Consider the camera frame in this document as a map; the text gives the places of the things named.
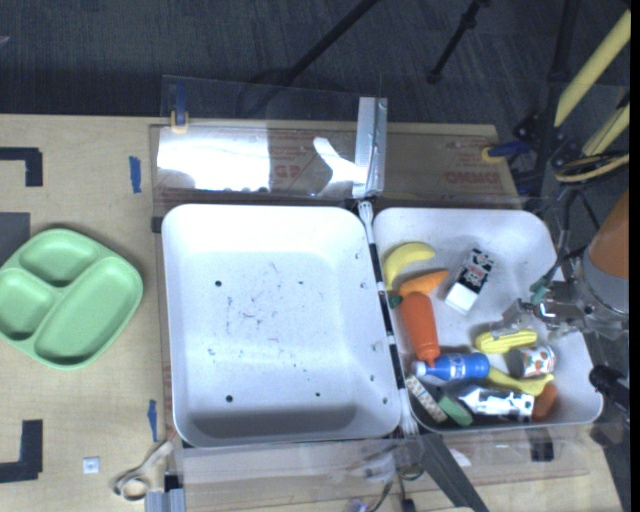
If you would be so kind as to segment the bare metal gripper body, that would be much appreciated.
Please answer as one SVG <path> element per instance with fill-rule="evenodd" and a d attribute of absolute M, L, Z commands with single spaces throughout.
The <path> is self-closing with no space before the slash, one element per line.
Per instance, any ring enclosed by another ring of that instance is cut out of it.
<path fill-rule="evenodd" d="M 530 287 L 534 314 L 550 329 L 573 329 L 600 336 L 628 333 L 628 286 L 583 279 L 540 280 Z"/>

